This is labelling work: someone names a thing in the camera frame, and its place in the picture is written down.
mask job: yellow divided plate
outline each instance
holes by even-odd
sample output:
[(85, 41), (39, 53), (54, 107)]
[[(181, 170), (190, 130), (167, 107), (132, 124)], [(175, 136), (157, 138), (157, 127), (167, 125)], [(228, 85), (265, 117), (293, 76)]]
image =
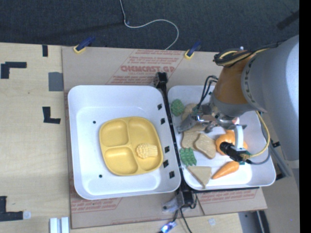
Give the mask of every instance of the yellow divided plate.
[[(153, 124), (138, 116), (122, 117), (104, 123), (99, 130), (99, 139), (107, 168), (117, 175), (148, 173), (159, 168), (163, 152)], [(157, 146), (158, 155), (139, 158), (136, 147), (142, 143)]]

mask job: yellow cable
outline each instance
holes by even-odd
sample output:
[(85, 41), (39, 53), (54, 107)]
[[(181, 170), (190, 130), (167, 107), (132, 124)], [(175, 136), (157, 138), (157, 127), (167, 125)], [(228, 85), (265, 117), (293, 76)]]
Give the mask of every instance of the yellow cable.
[[(235, 58), (235, 59), (228, 60), (227, 62), (222, 63), (221, 66), (228, 66), (228, 65), (231, 65), (231, 64), (233, 64), (233, 63), (235, 63), (235, 62), (238, 62), (238, 61), (244, 59), (244, 58), (247, 57), (247, 56), (250, 56), (250, 55), (252, 55), (252, 54), (256, 54), (256, 53), (259, 53), (259, 52), (262, 52), (262, 51), (265, 51), (265, 50), (268, 50), (268, 49), (269, 49), (269, 48), (266, 48), (266, 49), (259, 49), (259, 50), (255, 51), (255, 52), (253, 52), (253, 53), (247, 52), (247, 51), (246, 51), (245, 54), (243, 54), (243, 55), (241, 55), (241, 56), (239, 56), (239, 57), (237, 57), (237, 58)], [(229, 54), (231, 54), (231, 53), (236, 53), (236, 52), (239, 52), (239, 51), (237, 51), (237, 50), (229, 50), (229, 51), (227, 51), (227, 52), (224, 52), (221, 56), (219, 56), (219, 59), (222, 60), (222, 59), (223, 59), (224, 57), (226, 57), (227, 55), (229, 55)]]
[(264, 146), (264, 148), (263, 148), (260, 152), (258, 152), (258, 153), (255, 153), (255, 154), (241, 154), (241, 157), (243, 157), (244, 160), (247, 160), (247, 159), (249, 159), (249, 158), (252, 158), (252, 157), (256, 157), (256, 156), (261, 155), (262, 153), (264, 153), (264, 152), (267, 150), (267, 148), (268, 148), (268, 146), (269, 146), (269, 144), (270, 144), (270, 133), (269, 133), (268, 127), (267, 127), (267, 125), (265, 124), (264, 120), (262, 119), (260, 113), (259, 113), (258, 111), (256, 111), (256, 114), (257, 114), (257, 116), (258, 116), (258, 118), (259, 118), (261, 124), (263, 125), (264, 130), (267, 132), (267, 139), (266, 139), (267, 143), (266, 143), (266, 145)]

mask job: blue clamp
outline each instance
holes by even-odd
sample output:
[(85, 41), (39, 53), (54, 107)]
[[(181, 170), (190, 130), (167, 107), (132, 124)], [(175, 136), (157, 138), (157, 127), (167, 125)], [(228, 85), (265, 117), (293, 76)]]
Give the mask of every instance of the blue clamp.
[(82, 53), (85, 51), (86, 47), (91, 45), (91, 43), (95, 40), (95, 37), (90, 36), (79, 43), (79, 45), (73, 48), (75, 53)]
[(185, 52), (185, 58), (187, 60), (191, 59), (194, 55), (194, 51), (198, 51), (201, 48), (201, 41), (197, 41), (191, 49)]

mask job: gray tape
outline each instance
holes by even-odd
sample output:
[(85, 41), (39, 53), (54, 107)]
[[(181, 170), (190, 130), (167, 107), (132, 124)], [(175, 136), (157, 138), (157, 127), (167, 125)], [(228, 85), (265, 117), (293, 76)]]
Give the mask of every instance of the gray tape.
[(63, 91), (63, 74), (59, 72), (49, 72), (49, 91)]

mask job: toy orange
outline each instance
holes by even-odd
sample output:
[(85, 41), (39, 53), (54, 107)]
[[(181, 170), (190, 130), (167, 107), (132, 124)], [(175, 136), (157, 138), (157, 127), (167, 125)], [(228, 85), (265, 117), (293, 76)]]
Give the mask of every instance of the toy orange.
[[(222, 142), (228, 142), (228, 143), (232, 143), (233, 145), (235, 144), (235, 135), (234, 135), (234, 131), (232, 130), (226, 130), (225, 134), (222, 134), (221, 136), (219, 136), (215, 143), (216, 143), (216, 150), (218, 151), (218, 153), (220, 153), (221, 155), (225, 155), (224, 152), (222, 152), (220, 150), (220, 144)], [(248, 145), (243, 141), (243, 148), (247, 149)]]

